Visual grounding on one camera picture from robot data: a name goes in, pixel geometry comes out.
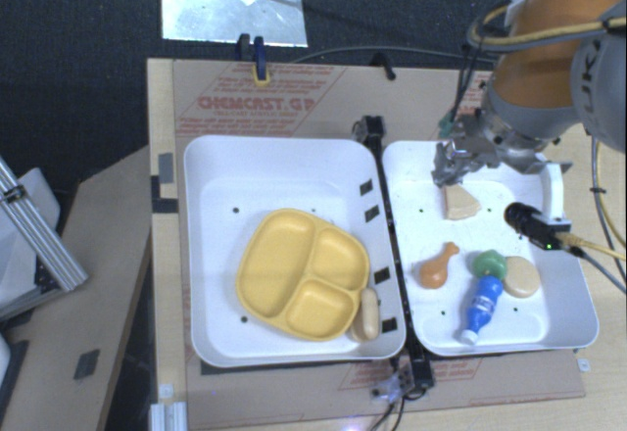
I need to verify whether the white plastic tray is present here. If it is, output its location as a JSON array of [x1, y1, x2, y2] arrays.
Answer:
[[183, 134, 409, 368], [380, 139, 601, 358]]

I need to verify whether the yellow divided plate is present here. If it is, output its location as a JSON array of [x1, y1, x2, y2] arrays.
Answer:
[[235, 208, 371, 343]]

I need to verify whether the brown cardboard board red print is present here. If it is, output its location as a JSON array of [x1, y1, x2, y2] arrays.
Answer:
[[146, 57, 587, 431]]

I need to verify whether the beige bread roll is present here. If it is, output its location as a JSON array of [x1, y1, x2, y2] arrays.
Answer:
[[349, 286, 381, 344]]

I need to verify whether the beige round biscuit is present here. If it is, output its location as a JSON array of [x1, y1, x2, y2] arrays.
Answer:
[[503, 256, 542, 300]]

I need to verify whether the blue bottle white cap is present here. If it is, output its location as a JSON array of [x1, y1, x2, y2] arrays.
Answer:
[[458, 274, 506, 347]]

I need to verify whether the thin black rod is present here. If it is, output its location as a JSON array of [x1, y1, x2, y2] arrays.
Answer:
[[370, 137, 425, 371]]

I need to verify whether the orange chicken drumstick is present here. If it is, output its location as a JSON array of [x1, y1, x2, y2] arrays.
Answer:
[[418, 241, 461, 290]]

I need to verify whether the green broccoli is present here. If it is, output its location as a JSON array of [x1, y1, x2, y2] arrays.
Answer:
[[471, 249, 508, 280]]

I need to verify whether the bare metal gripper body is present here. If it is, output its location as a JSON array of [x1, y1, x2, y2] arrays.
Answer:
[[451, 113, 549, 174]]

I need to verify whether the black block with thin wires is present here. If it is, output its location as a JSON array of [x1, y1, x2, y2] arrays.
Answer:
[[409, 354, 437, 392], [352, 115, 389, 147]]

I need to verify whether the black cylinder on white bracket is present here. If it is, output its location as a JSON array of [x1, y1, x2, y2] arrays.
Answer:
[[504, 163, 573, 252]]

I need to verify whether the beige pizza slice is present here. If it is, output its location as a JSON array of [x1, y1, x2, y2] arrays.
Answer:
[[443, 183, 482, 222]]

